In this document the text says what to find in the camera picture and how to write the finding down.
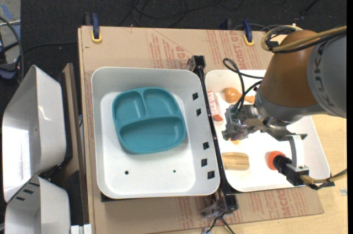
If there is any teal divided plate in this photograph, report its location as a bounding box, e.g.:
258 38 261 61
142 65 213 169
111 87 187 155

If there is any red and white packet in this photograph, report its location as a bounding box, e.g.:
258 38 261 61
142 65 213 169
206 91 222 118

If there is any tan toy bread bun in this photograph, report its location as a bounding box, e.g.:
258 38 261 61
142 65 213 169
221 152 250 171

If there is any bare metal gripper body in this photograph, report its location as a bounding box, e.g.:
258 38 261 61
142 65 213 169
224 104 291 141

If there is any orange toy chicken drumstick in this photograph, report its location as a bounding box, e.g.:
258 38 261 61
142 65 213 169
223 87 256 104

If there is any black cylinder on white bracket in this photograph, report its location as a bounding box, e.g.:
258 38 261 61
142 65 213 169
272 133 310 187

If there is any black block with thin wires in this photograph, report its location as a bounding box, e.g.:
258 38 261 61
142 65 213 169
189 55 207 71
217 194 239 214

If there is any orange-red small can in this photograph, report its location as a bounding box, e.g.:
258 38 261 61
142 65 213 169
265 151 287 171

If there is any thin black rod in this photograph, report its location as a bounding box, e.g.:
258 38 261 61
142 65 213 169
197 67 231 200

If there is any brown cardboard board red print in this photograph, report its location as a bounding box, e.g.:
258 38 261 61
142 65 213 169
78 25 325 234

